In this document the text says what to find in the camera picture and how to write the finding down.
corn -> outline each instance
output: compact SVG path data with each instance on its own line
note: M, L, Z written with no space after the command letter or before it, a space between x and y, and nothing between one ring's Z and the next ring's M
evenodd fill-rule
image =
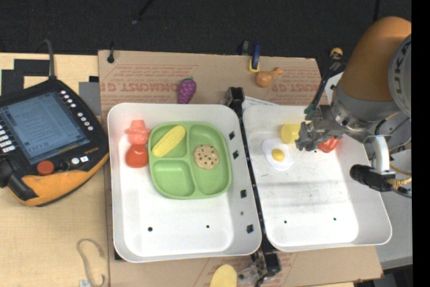
M157 158L168 155L185 138L186 132L185 127L180 124L170 129L153 147L153 155Z

cookie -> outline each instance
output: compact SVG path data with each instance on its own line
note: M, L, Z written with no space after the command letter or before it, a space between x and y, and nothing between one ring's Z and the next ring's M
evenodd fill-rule
M220 162L220 154L211 145L197 146L193 155L197 166L205 170L213 169Z

emergency stop button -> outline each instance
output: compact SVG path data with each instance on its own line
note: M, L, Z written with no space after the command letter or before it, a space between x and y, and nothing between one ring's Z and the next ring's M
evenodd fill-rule
M54 172L54 163L52 161L41 161L36 169L40 176L47 176Z

green plate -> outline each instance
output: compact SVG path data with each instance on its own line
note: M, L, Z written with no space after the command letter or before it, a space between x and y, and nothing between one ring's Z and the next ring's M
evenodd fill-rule
M174 126L186 129L185 138L168 155L157 158L152 148ZM220 159L211 170L198 167L194 150L200 145L216 148ZM222 133L204 122L168 122L153 128L148 140L149 170L156 189L169 198L211 198L224 193L231 184L231 164Z

toy fried egg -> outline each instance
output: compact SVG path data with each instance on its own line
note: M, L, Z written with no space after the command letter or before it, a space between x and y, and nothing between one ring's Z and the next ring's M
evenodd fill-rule
M293 159L287 144L280 138L269 138L261 144L261 150L269 164L278 171L288 170L293 165Z

